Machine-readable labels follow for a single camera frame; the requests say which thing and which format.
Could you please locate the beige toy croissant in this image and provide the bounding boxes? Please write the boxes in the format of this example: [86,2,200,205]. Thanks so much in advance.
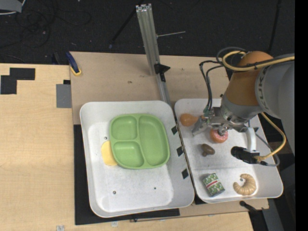
[232,173,257,196]

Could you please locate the pink frosted doughnut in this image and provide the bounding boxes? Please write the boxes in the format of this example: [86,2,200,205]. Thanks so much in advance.
[209,127,229,144]

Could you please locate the brown cardboard board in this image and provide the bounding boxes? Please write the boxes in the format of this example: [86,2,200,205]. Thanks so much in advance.
[69,51,270,223]

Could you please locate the orange toy pear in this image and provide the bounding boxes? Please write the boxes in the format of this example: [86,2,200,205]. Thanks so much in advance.
[180,113,201,127]

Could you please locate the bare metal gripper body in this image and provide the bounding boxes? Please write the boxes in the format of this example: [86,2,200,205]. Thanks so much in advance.
[204,106,251,132]

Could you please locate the green divided plate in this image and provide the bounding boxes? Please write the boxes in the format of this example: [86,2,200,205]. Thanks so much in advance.
[109,113,171,170]

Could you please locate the black cylinder on white bracket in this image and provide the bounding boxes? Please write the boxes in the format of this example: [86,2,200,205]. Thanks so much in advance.
[230,126,261,165]

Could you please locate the yellow round toy cheese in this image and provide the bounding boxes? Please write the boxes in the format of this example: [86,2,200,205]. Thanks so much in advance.
[101,140,119,167]

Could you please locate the brown toy mushroom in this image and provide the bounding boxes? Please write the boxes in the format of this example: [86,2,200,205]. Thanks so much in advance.
[201,143,216,157]

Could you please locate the white plastic tray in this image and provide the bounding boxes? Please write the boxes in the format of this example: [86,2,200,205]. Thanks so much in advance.
[174,98,284,204]
[79,100,195,218]

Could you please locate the green and white carton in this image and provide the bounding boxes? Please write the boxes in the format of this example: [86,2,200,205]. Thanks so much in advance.
[202,172,226,198]

